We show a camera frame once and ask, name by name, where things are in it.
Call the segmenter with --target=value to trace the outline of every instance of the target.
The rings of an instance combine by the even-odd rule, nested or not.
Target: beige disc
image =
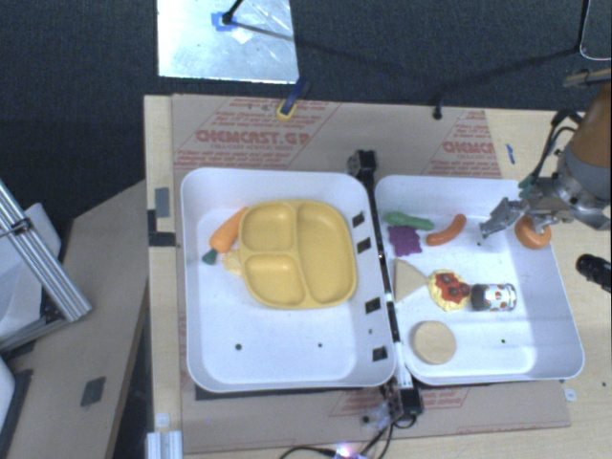
[[[457,341],[444,323],[424,321],[414,332],[412,348],[422,361],[441,364],[450,361],[455,355]]]

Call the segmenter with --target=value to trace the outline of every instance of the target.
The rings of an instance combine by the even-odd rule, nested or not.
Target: yellow plate
[[[274,308],[324,308],[357,286],[351,234],[342,215],[317,201],[271,201],[240,221],[239,251],[251,295]]]

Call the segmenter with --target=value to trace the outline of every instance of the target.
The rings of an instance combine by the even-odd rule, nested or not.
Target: sausage
[[[437,247],[438,245],[448,243],[461,231],[463,231],[463,228],[466,226],[467,222],[468,218],[466,218],[466,216],[463,214],[457,214],[448,228],[443,231],[438,231],[437,233],[429,234],[426,238],[427,244],[431,247]]]

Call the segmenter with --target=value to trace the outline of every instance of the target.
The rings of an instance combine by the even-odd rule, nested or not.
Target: can
[[[473,284],[470,300],[476,311],[511,311],[516,306],[516,289],[512,284]]]

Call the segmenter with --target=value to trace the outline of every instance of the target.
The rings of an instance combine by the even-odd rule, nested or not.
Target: cardboard
[[[434,120],[427,107],[302,101],[293,120],[281,122],[274,115],[278,103],[270,98],[173,97],[171,118],[164,124],[172,125],[174,192],[180,191],[187,172],[200,166],[343,171],[357,149],[376,150],[379,179],[391,173],[501,177],[482,110],[448,108],[441,120]],[[180,212],[177,195],[173,207]],[[181,239],[180,216],[174,219]],[[186,454],[365,441],[376,433],[361,417],[381,403],[378,389],[246,396],[198,390],[185,364],[182,257],[177,250]],[[570,425],[558,382],[431,388],[422,397],[425,413],[397,437]]]

